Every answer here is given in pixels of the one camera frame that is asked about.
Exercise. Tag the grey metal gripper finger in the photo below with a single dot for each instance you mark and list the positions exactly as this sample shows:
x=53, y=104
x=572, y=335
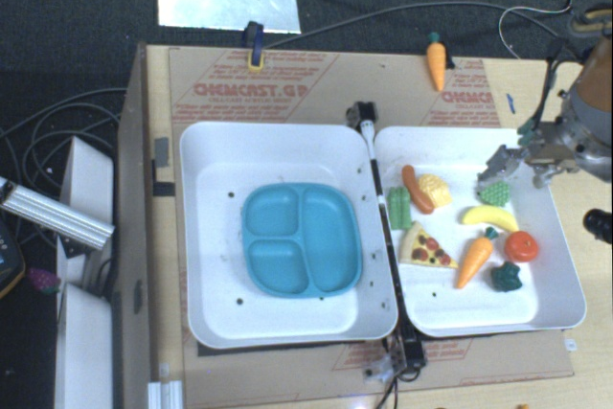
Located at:
x=498, y=160
x=515, y=165

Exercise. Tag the orange carrot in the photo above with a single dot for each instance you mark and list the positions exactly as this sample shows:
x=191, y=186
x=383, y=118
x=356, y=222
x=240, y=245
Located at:
x=436, y=62
x=471, y=261

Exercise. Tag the green beans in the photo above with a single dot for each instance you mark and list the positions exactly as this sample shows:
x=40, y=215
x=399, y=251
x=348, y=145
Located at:
x=398, y=208

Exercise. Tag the yellow banana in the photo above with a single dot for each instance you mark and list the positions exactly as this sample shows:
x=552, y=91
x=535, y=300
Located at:
x=488, y=216

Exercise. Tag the purple grapes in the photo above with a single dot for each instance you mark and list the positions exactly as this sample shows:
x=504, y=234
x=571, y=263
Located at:
x=42, y=280

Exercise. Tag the green broccoli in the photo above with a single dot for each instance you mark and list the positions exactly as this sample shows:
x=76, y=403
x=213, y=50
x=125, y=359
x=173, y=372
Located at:
x=505, y=278

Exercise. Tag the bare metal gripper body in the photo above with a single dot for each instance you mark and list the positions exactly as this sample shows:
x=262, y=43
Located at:
x=551, y=153

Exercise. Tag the green grapes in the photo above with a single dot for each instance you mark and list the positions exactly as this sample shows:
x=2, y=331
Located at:
x=495, y=195

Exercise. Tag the yellow corn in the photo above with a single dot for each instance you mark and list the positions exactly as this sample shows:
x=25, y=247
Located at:
x=436, y=191

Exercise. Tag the black cylinder on white bracket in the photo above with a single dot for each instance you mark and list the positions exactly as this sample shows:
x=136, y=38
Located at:
x=599, y=221

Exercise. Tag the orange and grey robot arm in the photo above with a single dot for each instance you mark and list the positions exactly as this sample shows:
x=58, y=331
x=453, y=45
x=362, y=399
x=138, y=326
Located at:
x=596, y=81

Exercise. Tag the blue divided plate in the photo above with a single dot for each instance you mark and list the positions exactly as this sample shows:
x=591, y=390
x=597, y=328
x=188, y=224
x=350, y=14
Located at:
x=306, y=244

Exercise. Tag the white plastic tray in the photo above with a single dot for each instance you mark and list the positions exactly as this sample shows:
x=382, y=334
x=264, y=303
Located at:
x=215, y=302
x=479, y=311

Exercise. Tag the brown cardboard board red print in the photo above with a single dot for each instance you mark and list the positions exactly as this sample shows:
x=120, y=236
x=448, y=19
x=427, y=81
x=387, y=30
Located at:
x=306, y=86

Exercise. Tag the thin black and white rod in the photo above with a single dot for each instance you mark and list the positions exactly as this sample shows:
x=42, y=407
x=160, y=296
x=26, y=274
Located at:
x=383, y=201

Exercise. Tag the orange tomato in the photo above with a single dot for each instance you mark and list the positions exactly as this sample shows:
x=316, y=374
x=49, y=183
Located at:
x=521, y=247

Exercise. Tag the pizza slice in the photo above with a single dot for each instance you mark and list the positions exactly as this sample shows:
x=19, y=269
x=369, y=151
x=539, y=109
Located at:
x=424, y=249

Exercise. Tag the orange sausage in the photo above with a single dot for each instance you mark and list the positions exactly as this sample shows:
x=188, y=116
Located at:
x=417, y=194

